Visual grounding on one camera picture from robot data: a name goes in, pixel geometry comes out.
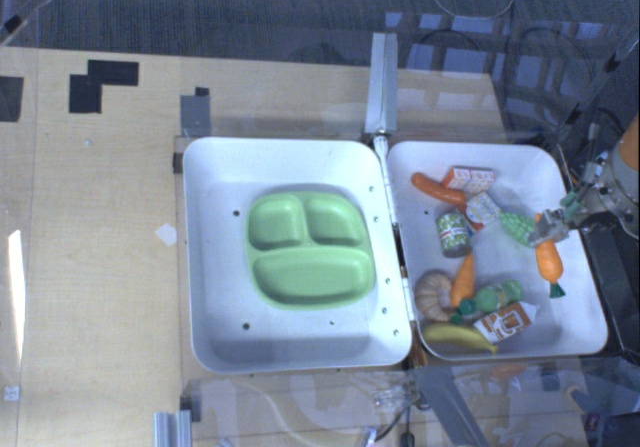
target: toy banana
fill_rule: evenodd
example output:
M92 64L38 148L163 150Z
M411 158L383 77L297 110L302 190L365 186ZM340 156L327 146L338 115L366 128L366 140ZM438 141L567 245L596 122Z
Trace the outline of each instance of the toy banana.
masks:
M494 355L498 348L471 326L451 323L432 323L422 329L422 338L427 344L455 344L470 350L488 350Z

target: wooden surface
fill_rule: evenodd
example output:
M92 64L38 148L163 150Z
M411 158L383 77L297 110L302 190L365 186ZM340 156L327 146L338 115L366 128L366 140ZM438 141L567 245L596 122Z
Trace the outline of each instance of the wooden surface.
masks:
M88 59L138 61L139 86L103 86L102 114L69 114L69 75L86 74ZM181 94L210 88L218 133L291 129L297 137L319 136L322 129L346 124L334 135L348 137L359 132L363 119L366 69L41 50L37 72L23 71L31 80L37 74L38 114L17 445L150 445L153 413L177 411L189 384L185 374L226 389L207 394L216 416L233 399L245 403L227 435L234 447L352 446L364 425L388 422L388 412L356 413L348 383L329 385L324 393L318 393L322 385L314 387L315 407L305 413L294 399L300 376L273 380L266 390L253 381L255 409L262 411L250 414L253 400L243 382L190 367L193 358L181 355L181 328L188 333L188 324L180 324L178 249L155 235L165 224L179 227L171 161ZM424 76L403 73L399 83L413 90L401 94L399 109L415 111L427 97ZM477 95L474 108L487 107L487 93L486 82L468 93ZM497 111L483 114L498 132ZM289 120L278 123L283 115ZM450 113L440 118L449 125ZM22 139L19 129L28 122L27 115L22 124L0 124L3 160L13 160L14 169L18 145L5 131L14 129L11 139ZM25 175L16 185L26 184L28 191ZM284 391L269 387L274 381ZM372 406L370 394L358 399ZM0 426L16 420L7 409ZM489 425L505 426L503 407L484 409L495 410L485 415ZM319 418L310 418L317 413ZM336 423L332 417L342 423L339 431L322 431ZM448 445L433 412L412 420L417 431L425 431L418 445L425 445L425 435L430 446ZM215 445L216 427L207 432L198 426L202 440L196 445ZM287 429L293 432L276 432ZM2 434L0 444L12 445L11 431ZM397 434L380 445L396 445Z

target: carrot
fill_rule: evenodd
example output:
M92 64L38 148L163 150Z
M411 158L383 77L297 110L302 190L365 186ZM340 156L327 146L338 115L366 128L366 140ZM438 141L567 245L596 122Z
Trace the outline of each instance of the carrot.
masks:
M436 200L450 203L456 207L463 207L463 210L467 205L467 197L462 191L446 188L422 173L414 173L411 175L411 183L424 194Z
M536 214L536 223L539 219L540 214ZM551 284L549 297L561 298L564 296L565 293L562 287L558 285L558 280L560 280L562 276L564 267L562 266L562 259L558 254L558 249L553 239L547 239L536 246L536 262L540 276Z
M473 280L473 253L469 253L451 284L449 298L452 306L457 308L463 299L473 298Z

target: table top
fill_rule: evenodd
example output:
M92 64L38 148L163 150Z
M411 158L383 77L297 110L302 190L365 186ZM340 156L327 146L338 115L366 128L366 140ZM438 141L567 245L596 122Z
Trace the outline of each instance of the table top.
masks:
M20 120L0 122L0 190L8 197L1 233L21 231L27 276L21 353L5 347L16 341L5 299L12 294L11 271L0 287L7 302L0 317L0 443L145 445L154 412L176 412L194 384L212 414L194 424L194 445L221 438L231 445L356 445L365 426L393 418L371 396L398 386L397 368L234 378L194 365L185 354L178 278L184 261L172 161L175 139L184 134L181 97L208 89L216 135L357 139L369 68L2 51L0 75L22 77L24 86ZM90 61L137 63L137 84L103 81L100 113L71 113L71 76L90 76ZM398 130L407 138L504 142L512 127L498 107L500 93L486 72L402 68ZM580 373L576 360L563 363L565 376ZM532 371L531 379L540 374L535 364L512 370ZM459 371L460 381L485 384L493 377L504 387L508 380L496 380L487 368ZM19 397L7 398L7 389L17 387ZM505 389L471 396L472 412L489 435L515 423ZM564 435L584 442L571 402L559 392L552 401L548 412L540 406L520 418L551 432L562 423ZM412 421L428 445L448 445L433 411Z

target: green bottle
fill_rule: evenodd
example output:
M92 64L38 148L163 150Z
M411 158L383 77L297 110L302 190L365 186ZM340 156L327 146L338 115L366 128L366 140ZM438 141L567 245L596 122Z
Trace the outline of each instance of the green bottle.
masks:
M502 283L496 283L478 289L473 298L473 302L478 310L490 313L507 306L509 303L520 301L521 299L522 287L520 284L515 280L505 280ZM461 308L466 305L466 303L464 305L462 302L460 303Z

